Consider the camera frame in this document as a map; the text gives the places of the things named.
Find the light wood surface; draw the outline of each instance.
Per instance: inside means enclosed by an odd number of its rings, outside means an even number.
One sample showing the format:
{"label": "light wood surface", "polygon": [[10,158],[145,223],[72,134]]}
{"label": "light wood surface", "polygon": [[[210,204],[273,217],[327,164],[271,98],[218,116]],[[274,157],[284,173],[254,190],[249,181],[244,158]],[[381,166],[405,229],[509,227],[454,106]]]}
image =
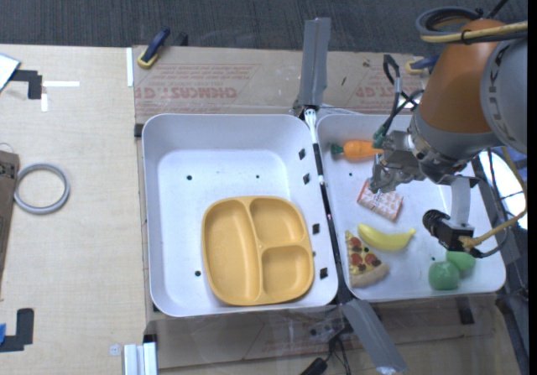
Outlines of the light wood surface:
{"label": "light wood surface", "polygon": [[[0,45],[44,81],[49,110],[9,82],[0,95],[0,142],[21,166],[59,165],[71,193],[56,213],[13,210],[0,296],[0,322],[15,334],[16,312],[35,311],[34,343],[0,353],[2,374],[122,372],[113,344],[140,343],[145,327],[138,166],[125,49]],[[60,181],[29,175],[21,195],[50,203]]]}

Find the green ball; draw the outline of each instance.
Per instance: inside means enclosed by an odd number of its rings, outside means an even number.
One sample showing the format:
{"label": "green ball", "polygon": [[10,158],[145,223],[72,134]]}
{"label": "green ball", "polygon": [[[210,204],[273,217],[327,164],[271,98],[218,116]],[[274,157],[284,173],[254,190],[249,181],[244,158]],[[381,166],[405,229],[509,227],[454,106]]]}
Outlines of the green ball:
{"label": "green ball", "polygon": [[429,284],[435,290],[453,290],[459,286],[459,269],[452,262],[435,262],[429,267]]}
{"label": "green ball", "polygon": [[463,251],[446,252],[446,260],[452,262],[460,271],[466,271],[476,265],[476,259]]}

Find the toy banana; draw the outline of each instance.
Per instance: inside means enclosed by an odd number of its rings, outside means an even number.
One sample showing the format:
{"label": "toy banana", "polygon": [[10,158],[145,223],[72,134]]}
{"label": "toy banana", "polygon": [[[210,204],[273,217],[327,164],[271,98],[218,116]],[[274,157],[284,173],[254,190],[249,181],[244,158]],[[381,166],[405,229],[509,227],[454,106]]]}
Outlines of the toy banana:
{"label": "toy banana", "polygon": [[383,233],[365,223],[358,224],[358,235],[371,247],[380,250],[396,251],[405,247],[416,230],[412,227],[407,232]]}

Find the white tray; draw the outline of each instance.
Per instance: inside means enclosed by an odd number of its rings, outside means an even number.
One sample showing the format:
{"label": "white tray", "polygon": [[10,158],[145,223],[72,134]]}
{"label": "white tray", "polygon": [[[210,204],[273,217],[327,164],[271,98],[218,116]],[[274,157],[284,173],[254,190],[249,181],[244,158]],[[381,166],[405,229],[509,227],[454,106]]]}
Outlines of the white tray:
{"label": "white tray", "polygon": [[[336,267],[305,123],[284,114],[162,114],[145,124],[142,140],[149,284],[163,313],[181,317],[299,309],[333,300]],[[305,219],[315,275],[309,291],[293,301],[233,306],[221,302],[208,284],[201,249],[203,214],[215,201],[248,195],[285,198]]]}
{"label": "white tray", "polygon": [[[375,250],[377,255],[390,266],[389,274],[366,288],[353,289],[349,286],[351,291],[360,299],[377,302],[448,294],[487,293],[500,289],[505,282],[505,265],[500,252],[488,258],[478,259],[473,272],[461,279],[458,289],[436,291],[430,287],[429,266],[434,261],[446,260],[446,250],[425,229],[422,217],[429,209],[437,209],[450,214],[451,189],[449,187],[434,185],[429,180],[399,185],[396,191],[404,199],[396,222],[391,222],[358,205],[357,197],[364,181],[371,177],[373,160],[349,161],[342,157],[335,157],[330,152],[330,146],[332,143],[343,144],[349,139],[371,140],[373,133],[385,119],[386,116],[334,114],[324,116],[317,124],[324,176],[347,285],[349,281],[345,244],[346,229],[356,235],[357,224],[364,222],[384,232],[404,232],[411,227],[417,230],[403,250],[397,252]],[[398,116],[391,129],[405,130],[408,125],[408,116]],[[472,167],[467,167],[462,174],[473,176]],[[476,228],[474,236],[482,235],[491,228],[477,186],[472,189],[471,193],[469,222]],[[486,252],[496,245],[495,237],[491,237],[478,248]]]}

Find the pink package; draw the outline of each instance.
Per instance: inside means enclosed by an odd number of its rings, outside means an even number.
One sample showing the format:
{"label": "pink package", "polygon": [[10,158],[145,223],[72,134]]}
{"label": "pink package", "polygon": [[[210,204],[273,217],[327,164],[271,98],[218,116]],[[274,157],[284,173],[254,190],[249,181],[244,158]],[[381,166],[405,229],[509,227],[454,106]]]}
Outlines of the pink package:
{"label": "pink package", "polygon": [[395,221],[401,210],[403,196],[395,191],[390,191],[389,193],[378,192],[375,195],[368,188],[368,184],[368,180],[363,183],[357,202],[380,216]]}

